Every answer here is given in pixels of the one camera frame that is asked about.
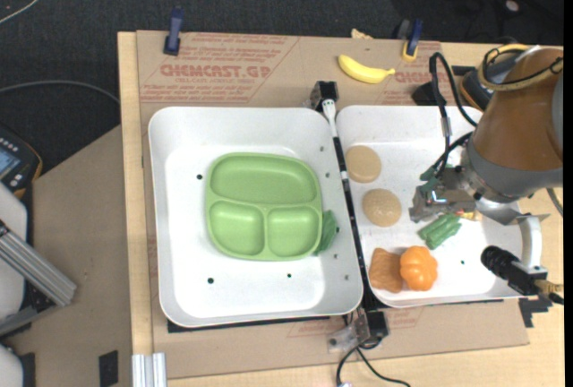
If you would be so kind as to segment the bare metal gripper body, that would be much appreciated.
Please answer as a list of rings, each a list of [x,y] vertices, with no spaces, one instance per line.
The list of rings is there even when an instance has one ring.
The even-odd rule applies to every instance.
[[[462,167],[445,168],[425,185],[425,202],[436,212],[474,212],[476,199]]]

